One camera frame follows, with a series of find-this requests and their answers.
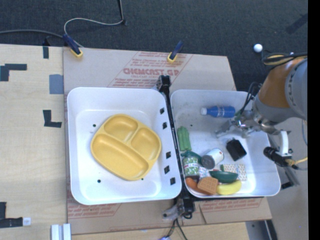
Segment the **white tray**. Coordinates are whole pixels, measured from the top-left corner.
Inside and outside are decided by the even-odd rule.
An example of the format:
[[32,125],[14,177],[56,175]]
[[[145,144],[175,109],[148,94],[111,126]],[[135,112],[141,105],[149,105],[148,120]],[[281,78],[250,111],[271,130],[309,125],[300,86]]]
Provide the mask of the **white tray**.
[[[239,192],[232,195],[204,195],[187,187],[194,196],[204,199],[267,197],[279,192],[281,182],[277,166],[263,153],[264,148],[270,146],[266,133],[254,132],[249,138],[242,138],[239,132],[232,132],[216,138],[215,131],[227,119],[200,114],[202,107],[215,105],[233,106],[237,111],[243,106],[246,96],[246,92],[222,90],[177,90],[171,95],[175,129],[181,126],[187,128],[193,152],[203,156],[218,148],[224,153],[224,160],[215,169],[219,169],[221,164],[244,164],[246,169],[247,180],[242,182]],[[226,142],[232,138],[239,140],[247,152],[247,155],[237,161],[233,161],[226,149]]]
[[[129,115],[154,130],[161,153],[142,180],[127,181],[103,168],[90,143],[108,117]],[[182,189],[166,101],[153,89],[78,87],[67,96],[70,185],[84,205],[167,200]]]

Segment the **blue and yellow clamp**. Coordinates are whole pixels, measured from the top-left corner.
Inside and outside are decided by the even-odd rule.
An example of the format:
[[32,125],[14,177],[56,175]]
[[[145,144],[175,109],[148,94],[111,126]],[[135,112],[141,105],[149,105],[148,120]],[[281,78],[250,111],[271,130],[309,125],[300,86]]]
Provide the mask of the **blue and yellow clamp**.
[[183,46],[184,46],[184,43],[182,41],[179,41],[178,44],[176,45],[176,47],[174,48],[174,50],[169,53],[169,55],[166,58],[166,60],[169,63],[175,62],[175,60],[177,59],[177,55],[182,50]]
[[67,34],[62,36],[63,40],[67,43],[67,45],[71,48],[70,51],[74,56],[80,58],[84,53],[79,49],[76,42]]

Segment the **black floor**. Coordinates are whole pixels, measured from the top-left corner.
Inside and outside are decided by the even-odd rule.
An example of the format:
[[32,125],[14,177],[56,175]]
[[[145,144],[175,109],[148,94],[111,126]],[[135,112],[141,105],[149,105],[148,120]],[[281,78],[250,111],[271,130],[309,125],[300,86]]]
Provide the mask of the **black floor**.
[[[126,25],[102,26],[77,20],[67,32],[84,47],[227,56],[239,91],[263,82],[268,71],[253,45],[266,52],[308,51],[308,0],[121,0]],[[0,32],[42,30],[64,34],[65,23],[87,18],[121,19],[117,0],[1,0]],[[46,33],[0,34],[1,44],[63,46]]]

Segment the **brown sponge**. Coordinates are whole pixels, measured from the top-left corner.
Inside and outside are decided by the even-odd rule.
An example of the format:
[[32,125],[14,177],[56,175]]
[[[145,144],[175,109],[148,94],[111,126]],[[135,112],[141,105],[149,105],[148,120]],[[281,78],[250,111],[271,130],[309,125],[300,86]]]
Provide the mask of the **brown sponge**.
[[213,177],[204,177],[200,179],[197,187],[202,192],[208,195],[215,195],[217,193],[218,180]]

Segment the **banana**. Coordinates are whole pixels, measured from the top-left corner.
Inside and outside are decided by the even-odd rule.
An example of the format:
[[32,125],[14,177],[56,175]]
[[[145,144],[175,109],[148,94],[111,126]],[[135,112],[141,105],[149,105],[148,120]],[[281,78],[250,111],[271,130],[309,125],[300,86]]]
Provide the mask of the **banana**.
[[242,183],[240,180],[236,180],[229,184],[219,184],[216,188],[216,192],[220,195],[232,195],[241,189]]

